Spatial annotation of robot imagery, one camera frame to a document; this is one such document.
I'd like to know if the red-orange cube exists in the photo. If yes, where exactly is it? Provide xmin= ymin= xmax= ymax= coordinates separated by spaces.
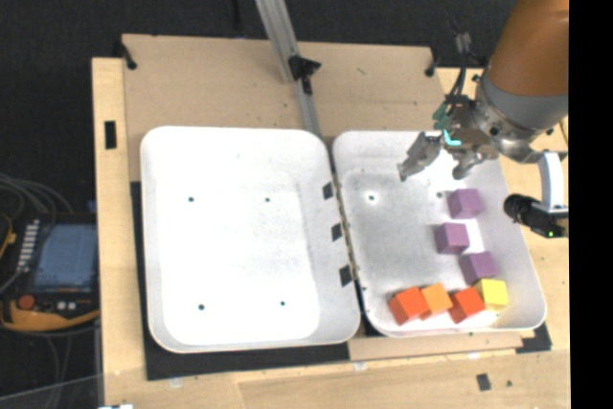
xmin=447 ymin=286 xmax=487 ymax=325
xmin=387 ymin=285 xmax=431 ymax=328

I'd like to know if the brown cardboard board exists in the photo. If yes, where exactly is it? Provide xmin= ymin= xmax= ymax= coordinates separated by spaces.
xmin=121 ymin=33 xmax=537 ymax=363

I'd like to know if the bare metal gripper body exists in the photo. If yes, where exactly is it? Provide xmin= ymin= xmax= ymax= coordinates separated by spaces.
xmin=442 ymin=102 xmax=553 ymax=164

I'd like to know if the light orange cube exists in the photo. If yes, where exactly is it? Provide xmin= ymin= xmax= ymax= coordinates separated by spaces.
xmin=420 ymin=282 xmax=454 ymax=317

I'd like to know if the white plastic tray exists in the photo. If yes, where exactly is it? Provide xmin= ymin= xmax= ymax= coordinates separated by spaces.
xmin=330 ymin=129 xmax=548 ymax=339
xmin=139 ymin=125 xmax=362 ymax=354

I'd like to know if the black cylinder on white bracket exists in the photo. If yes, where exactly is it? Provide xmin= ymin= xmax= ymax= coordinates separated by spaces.
xmin=502 ymin=150 xmax=571 ymax=239

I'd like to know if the purple cube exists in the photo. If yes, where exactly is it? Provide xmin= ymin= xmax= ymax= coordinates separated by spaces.
xmin=459 ymin=250 xmax=500 ymax=286
xmin=434 ymin=222 xmax=471 ymax=255
xmin=446 ymin=188 xmax=484 ymax=220

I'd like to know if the yellow cube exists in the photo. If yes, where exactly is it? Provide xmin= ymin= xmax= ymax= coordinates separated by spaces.
xmin=474 ymin=277 xmax=510 ymax=313

